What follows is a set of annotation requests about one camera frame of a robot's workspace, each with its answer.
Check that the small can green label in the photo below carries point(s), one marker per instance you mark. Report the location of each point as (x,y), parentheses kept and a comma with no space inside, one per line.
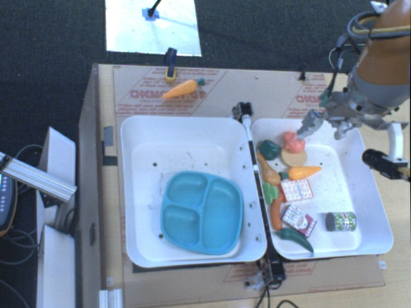
(342,221)

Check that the white plastic tray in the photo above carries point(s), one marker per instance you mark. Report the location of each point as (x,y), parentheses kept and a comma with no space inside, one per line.
(183,146)
(343,188)

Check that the black cylinder on white bracket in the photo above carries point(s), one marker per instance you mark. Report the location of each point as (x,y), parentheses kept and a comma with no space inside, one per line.
(380,162)

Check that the orange sausage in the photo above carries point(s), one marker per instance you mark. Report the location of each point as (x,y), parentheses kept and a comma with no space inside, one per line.
(276,213)

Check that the white and maroon carton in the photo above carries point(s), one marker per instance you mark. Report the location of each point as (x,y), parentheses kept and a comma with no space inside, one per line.
(298,220)

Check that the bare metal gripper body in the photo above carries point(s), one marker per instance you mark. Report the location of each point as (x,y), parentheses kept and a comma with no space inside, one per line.
(345,107)

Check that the brown chicken drumstick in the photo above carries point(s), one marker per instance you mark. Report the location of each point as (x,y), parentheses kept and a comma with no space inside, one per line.
(270,175)

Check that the red and white carton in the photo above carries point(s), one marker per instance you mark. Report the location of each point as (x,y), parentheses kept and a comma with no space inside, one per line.
(297,190)

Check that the tan round biscuit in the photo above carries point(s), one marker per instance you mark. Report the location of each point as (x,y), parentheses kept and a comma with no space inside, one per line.
(293,159)

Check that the brown cardboard board red print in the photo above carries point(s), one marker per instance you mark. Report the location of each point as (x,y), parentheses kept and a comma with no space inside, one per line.
(269,91)

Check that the green chili pepper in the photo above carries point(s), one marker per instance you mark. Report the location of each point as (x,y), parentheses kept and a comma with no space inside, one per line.
(295,237)

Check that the pink toy doughnut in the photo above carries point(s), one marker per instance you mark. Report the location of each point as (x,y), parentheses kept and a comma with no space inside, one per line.
(292,141)

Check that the blue divided plate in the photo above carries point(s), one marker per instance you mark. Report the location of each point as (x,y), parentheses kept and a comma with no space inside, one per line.
(205,217)

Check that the orange carrot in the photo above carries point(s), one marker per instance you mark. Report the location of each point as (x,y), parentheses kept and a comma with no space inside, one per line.
(180,90)
(303,172)

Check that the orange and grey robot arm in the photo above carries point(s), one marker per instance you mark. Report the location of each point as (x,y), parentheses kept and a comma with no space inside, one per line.
(382,59)

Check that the green broccoli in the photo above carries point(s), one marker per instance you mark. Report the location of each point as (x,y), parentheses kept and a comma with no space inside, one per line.
(269,192)

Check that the green bell pepper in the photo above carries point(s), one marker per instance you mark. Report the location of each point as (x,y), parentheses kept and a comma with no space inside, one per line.
(269,149)

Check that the thin black and white rod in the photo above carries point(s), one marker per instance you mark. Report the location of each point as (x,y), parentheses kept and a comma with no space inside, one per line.
(256,168)

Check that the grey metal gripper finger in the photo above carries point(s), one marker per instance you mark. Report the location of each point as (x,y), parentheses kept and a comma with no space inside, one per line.
(311,124)
(343,130)

